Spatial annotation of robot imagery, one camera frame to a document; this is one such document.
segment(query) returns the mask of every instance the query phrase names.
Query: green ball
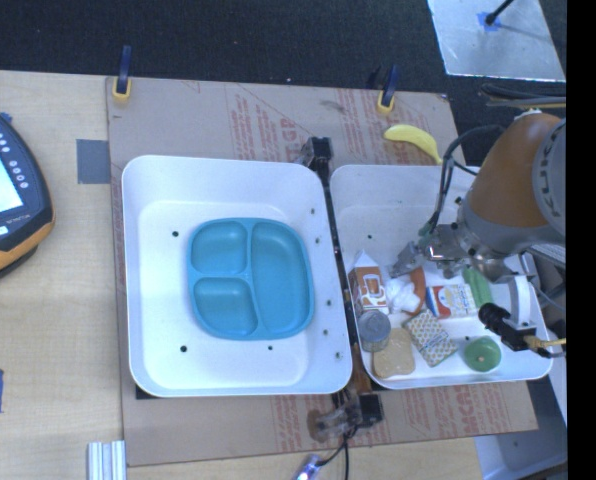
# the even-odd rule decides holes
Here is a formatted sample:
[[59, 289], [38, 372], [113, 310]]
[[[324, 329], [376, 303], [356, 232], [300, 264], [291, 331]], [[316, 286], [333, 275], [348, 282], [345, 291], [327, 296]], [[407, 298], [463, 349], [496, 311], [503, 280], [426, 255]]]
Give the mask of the green ball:
[[489, 336], [483, 336], [465, 347], [465, 362], [472, 370], [488, 372], [500, 364], [502, 352]]

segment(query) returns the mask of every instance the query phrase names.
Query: can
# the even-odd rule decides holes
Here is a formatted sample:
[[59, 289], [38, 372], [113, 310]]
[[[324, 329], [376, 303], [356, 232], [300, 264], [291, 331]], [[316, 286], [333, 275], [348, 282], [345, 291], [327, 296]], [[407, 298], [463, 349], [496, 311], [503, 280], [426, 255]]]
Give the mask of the can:
[[366, 352], [378, 352], [389, 343], [391, 322], [389, 317], [378, 310], [365, 311], [358, 318], [360, 346]]

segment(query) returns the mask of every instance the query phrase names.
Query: yellow clamp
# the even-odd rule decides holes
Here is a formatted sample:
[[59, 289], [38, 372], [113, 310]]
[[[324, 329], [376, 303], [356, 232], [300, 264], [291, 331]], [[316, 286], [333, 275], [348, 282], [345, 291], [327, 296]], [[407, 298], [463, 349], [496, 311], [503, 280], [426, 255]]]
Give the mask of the yellow clamp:
[[376, 110], [380, 114], [389, 114], [394, 109], [394, 102], [396, 101], [396, 97], [392, 95], [391, 99], [389, 100], [389, 106], [385, 106], [382, 104], [382, 99], [385, 96], [385, 91], [380, 91], [378, 94], [378, 101], [376, 102]]
[[111, 94], [114, 98], [119, 100], [126, 100], [129, 99], [129, 94], [131, 93], [131, 78], [127, 80], [127, 91], [126, 92], [118, 92], [118, 77], [114, 77], [114, 85], [111, 89]]

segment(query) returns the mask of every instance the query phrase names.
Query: clamp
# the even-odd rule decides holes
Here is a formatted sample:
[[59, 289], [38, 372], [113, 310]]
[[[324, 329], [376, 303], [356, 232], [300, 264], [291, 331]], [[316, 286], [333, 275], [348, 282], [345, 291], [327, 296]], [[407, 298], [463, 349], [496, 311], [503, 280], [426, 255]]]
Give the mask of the clamp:
[[131, 46], [124, 45], [120, 55], [120, 73], [114, 78], [111, 93], [114, 98], [126, 100], [131, 93], [131, 78], [129, 78], [129, 62], [131, 60]]
[[387, 73], [383, 88], [378, 94], [376, 110], [381, 114], [389, 114], [394, 109], [396, 84], [398, 83], [398, 66], [394, 64]]

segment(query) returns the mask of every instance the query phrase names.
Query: white tray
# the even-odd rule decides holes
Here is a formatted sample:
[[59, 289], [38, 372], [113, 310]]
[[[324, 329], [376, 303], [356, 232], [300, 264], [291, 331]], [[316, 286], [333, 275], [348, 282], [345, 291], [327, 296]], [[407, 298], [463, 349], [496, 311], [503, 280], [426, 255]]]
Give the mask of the white tray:
[[[325, 394], [342, 389], [352, 360], [322, 184], [291, 163], [142, 156], [122, 175], [129, 363], [159, 397]], [[217, 338], [195, 321], [185, 252], [201, 223], [281, 221], [302, 238], [314, 314], [277, 340]]]
[[[466, 194], [473, 179], [472, 175], [454, 169], [441, 224], [455, 220], [457, 205], [453, 202], [456, 197]], [[418, 230], [433, 213], [439, 184], [440, 167], [346, 165], [336, 169], [331, 177], [331, 194], [346, 270], [352, 268], [356, 253], [363, 249], [380, 266], [392, 265], [402, 248], [410, 240], [417, 239]], [[463, 282], [461, 276], [445, 279], [430, 262], [425, 265], [425, 275], [428, 286]], [[494, 303], [509, 308], [509, 288], [493, 284], [490, 288]], [[529, 288], [531, 320], [537, 325], [538, 337], [549, 339], [535, 292], [531, 286]], [[398, 327], [404, 316], [390, 315], [390, 320], [392, 327]], [[368, 374], [385, 388], [408, 389], [537, 379], [549, 373], [553, 364], [553, 360], [529, 350], [513, 352], [500, 344], [500, 337], [485, 329], [477, 316], [445, 319], [442, 325], [459, 346], [459, 351], [439, 365], [429, 367], [414, 350], [416, 368], [411, 374], [379, 379], [372, 371], [372, 354], [363, 351], [362, 359]], [[478, 336], [490, 336], [500, 344], [502, 360], [489, 372], [471, 370], [461, 357], [469, 343], [466, 338], [472, 340]]]

